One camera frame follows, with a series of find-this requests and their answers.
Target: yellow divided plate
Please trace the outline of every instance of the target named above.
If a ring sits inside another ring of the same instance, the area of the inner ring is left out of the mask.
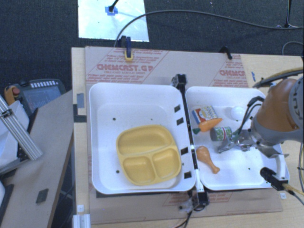
[[[127,179],[139,186],[167,181],[181,171],[181,158],[169,130],[146,125],[122,132],[116,141],[120,165]]]

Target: black electronic device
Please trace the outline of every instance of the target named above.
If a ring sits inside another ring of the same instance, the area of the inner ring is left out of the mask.
[[[65,92],[66,89],[59,79],[38,79],[9,85],[4,90],[4,96],[8,105],[19,100],[27,115],[30,116],[37,108],[44,106]]]

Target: dark floor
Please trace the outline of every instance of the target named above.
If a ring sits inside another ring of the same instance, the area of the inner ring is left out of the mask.
[[[288,0],[144,0],[146,12],[198,10],[275,28],[286,21]],[[302,27],[304,0],[292,0],[290,23]],[[71,84],[71,47],[106,46],[114,42],[78,38],[77,0],[0,0],[0,92],[20,79],[58,78]],[[303,29],[274,30],[213,16],[168,13],[147,17],[150,42],[135,48],[218,52],[226,45],[232,53],[280,55],[289,41],[303,43]],[[303,46],[289,44],[287,55],[301,56]],[[64,192],[72,191],[67,169]],[[67,221],[71,207],[61,194],[54,227]]]

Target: white ball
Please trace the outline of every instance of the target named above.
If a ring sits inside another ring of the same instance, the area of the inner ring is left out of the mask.
[[[241,106],[235,106],[231,109],[230,114],[234,120],[241,121],[244,118],[245,109]]]

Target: brown drumstick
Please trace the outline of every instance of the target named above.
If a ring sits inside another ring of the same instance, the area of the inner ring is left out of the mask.
[[[199,161],[209,165],[214,174],[219,172],[219,167],[215,166],[210,158],[209,150],[205,146],[201,146],[196,150],[196,156]]]

